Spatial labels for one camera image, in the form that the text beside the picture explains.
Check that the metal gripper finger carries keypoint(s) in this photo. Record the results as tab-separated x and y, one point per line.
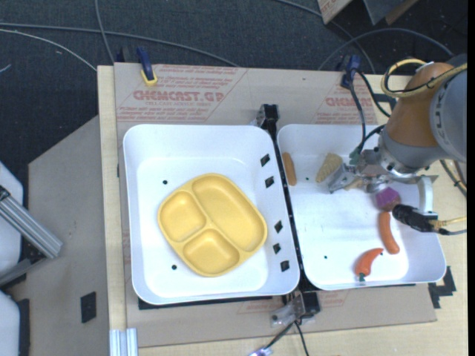
339	179
352	184

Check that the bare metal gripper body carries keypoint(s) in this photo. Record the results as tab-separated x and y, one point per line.
373	169

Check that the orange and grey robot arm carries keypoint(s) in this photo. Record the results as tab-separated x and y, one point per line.
413	124

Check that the yellow toy waffle cone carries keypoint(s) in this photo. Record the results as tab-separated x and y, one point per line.
327	168

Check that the purple toy cupcake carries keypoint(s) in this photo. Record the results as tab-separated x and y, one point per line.
387	198

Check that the white plastic tray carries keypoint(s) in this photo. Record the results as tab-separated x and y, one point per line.
341	228
208	147

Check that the orange toy bread stick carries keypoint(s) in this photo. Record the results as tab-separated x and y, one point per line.
289	169

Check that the thin black rod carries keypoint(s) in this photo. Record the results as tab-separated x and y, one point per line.
291	213

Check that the orange toy sausage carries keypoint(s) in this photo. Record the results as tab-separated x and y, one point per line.
387	234

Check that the orange toy chili pepper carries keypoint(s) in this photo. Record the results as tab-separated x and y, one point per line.
365	262

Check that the yellow divided plate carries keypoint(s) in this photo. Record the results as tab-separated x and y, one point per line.
219	217

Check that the brown cardboard board, red print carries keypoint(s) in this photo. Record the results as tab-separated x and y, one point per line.
230	95

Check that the black cylinder on white bracket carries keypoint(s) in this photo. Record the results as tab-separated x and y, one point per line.
412	215

